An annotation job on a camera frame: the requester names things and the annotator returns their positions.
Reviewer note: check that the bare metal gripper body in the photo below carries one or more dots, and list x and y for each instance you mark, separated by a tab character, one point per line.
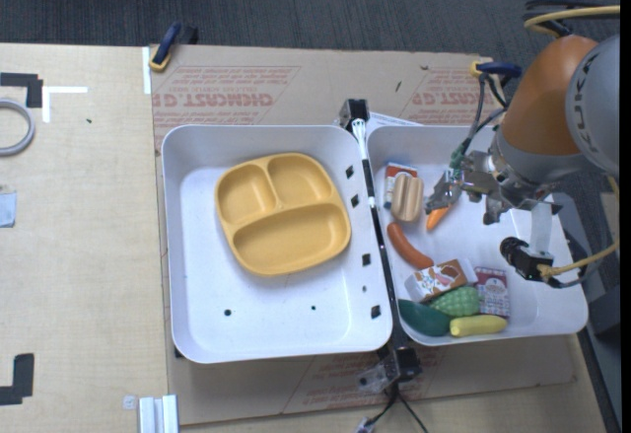
485	182

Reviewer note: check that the yellow banana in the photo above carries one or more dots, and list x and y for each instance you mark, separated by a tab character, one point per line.
478	325

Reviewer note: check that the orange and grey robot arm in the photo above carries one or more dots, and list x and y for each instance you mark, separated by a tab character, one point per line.
542	115

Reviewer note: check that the dark green vegetable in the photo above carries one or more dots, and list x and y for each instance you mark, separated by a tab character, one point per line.
424	320

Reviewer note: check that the light green grapes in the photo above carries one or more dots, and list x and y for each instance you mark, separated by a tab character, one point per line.
458	302

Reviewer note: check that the black cylinder on white bracket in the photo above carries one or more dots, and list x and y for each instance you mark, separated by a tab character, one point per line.
522	259

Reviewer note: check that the orange carrot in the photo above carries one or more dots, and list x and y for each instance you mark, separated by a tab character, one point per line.
436	219

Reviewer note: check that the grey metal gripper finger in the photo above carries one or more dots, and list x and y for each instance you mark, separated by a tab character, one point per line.
494	210
446	192

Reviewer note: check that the white plastic tray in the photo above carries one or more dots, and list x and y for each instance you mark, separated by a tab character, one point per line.
537	308
256	308

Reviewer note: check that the tan hot dog bun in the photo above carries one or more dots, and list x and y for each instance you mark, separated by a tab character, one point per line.
408	198

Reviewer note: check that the orange sausage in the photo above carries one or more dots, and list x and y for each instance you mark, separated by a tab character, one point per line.
408	247

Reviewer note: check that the red and white carton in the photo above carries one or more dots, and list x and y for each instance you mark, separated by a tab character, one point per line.
394	172

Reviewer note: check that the brown cardboard board red print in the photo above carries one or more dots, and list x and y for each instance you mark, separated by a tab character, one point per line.
276	91

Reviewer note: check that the brown and white carton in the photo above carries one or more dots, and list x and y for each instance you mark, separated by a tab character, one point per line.
436	280

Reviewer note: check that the pink and red carton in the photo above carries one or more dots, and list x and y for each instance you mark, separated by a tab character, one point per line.
493	293

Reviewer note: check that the thin black and white rod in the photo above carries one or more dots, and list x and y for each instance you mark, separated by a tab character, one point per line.
377	224

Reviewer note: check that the white paper sheet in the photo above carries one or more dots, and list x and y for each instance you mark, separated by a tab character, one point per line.
394	119

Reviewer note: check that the yellow divided plate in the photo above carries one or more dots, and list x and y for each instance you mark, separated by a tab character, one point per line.
286	234

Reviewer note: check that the white tape roll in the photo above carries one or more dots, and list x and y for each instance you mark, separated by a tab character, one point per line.
29	130

